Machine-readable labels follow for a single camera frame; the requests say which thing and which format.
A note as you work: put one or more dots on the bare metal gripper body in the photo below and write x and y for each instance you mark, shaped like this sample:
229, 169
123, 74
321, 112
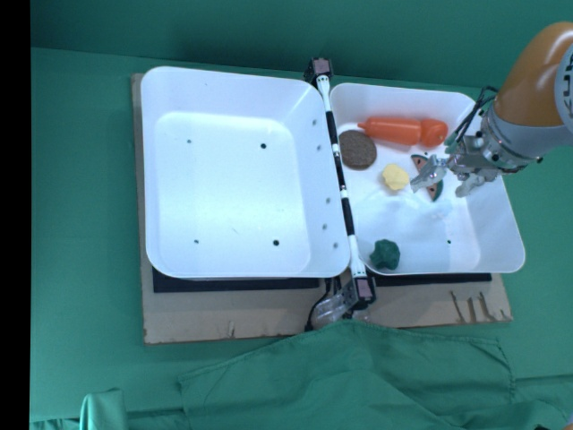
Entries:
474, 157

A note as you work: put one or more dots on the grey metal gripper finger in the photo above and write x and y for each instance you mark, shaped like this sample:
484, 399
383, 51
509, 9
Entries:
429, 176
469, 185

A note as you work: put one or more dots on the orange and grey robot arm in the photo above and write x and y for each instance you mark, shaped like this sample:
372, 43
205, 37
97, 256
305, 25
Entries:
532, 83

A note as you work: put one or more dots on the red watermelon slice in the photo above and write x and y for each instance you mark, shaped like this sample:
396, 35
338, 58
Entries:
420, 162

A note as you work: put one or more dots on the yellow lumpy toy food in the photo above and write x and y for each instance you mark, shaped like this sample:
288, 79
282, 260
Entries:
395, 177

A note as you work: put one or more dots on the orange rounded toy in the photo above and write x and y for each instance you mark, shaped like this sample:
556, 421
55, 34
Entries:
433, 131

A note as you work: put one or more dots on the orange squeeze bottle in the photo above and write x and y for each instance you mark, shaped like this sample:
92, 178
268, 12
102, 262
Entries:
394, 129

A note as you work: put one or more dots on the white plastic tray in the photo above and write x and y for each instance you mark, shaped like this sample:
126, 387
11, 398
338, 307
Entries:
233, 182
421, 235

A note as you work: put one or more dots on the brown round biscuit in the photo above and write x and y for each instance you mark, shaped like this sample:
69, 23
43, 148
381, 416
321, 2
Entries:
356, 149

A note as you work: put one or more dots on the black and white thin rod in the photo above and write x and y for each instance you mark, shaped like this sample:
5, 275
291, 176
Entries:
345, 197

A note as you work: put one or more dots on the green broccoli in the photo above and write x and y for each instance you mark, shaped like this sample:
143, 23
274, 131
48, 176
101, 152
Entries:
385, 253

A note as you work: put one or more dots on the brown cardboard board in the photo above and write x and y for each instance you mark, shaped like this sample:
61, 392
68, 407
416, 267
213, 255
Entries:
250, 316

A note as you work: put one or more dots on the pale green cloth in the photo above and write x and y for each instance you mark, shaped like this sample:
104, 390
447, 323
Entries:
100, 410

